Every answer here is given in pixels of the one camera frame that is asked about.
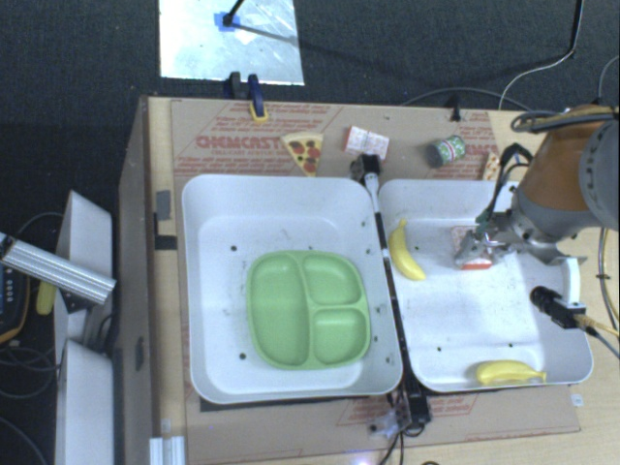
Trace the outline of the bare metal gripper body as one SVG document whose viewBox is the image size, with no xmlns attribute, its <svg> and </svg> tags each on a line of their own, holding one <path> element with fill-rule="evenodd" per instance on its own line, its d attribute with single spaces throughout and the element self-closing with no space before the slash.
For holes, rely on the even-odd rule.
<svg viewBox="0 0 620 465">
<path fill-rule="evenodd" d="M 559 240 L 539 230 L 520 213 L 494 213 L 482 234 L 482 242 L 494 251 L 532 255 L 543 264 L 561 264 L 576 259 L 586 262 L 585 256 L 567 255 L 558 248 Z"/>
</svg>

